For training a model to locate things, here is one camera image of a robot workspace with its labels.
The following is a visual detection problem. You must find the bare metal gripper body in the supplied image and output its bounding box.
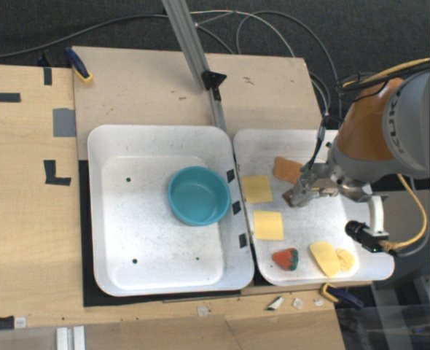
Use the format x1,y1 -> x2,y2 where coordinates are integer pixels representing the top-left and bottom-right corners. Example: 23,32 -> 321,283
294,163 -> 370,203

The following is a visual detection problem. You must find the white plastic tray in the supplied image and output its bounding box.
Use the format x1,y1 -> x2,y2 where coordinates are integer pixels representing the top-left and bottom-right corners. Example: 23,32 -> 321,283
232,128 -> 396,287
87,124 -> 255,298

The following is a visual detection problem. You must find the orange bread slice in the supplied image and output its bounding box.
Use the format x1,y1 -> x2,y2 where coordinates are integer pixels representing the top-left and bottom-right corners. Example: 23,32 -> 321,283
273,156 -> 304,184

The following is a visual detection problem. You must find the yellow cheese slice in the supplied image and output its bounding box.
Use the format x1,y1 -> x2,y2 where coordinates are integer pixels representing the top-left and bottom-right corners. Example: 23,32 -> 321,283
252,210 -> 285,241
241,175 -> 274,204

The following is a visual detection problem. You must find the red strawberry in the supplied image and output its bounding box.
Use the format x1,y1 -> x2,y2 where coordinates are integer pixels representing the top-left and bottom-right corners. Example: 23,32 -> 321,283
271,247 -> 300,271

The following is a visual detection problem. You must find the yellow oval slice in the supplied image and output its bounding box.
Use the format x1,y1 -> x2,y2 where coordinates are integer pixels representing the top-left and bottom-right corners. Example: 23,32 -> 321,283
308,241 -> 342,279

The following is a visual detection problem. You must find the pale yellow crinkled piece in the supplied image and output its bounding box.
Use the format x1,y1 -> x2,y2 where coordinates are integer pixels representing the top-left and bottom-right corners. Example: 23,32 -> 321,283
335,248 -> 356,271

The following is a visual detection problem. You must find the teal bowl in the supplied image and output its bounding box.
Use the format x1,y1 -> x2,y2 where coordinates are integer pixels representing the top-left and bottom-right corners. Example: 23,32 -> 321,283
167,166 -> 232,227

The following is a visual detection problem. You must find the pale wood board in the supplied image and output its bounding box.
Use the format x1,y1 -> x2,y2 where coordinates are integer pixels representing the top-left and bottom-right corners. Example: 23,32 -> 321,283
71,45 -> 375,304

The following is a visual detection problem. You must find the black cylinder on white bracket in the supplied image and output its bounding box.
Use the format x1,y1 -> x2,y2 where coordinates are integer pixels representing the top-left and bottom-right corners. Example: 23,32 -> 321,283
344,193 -> 391,254

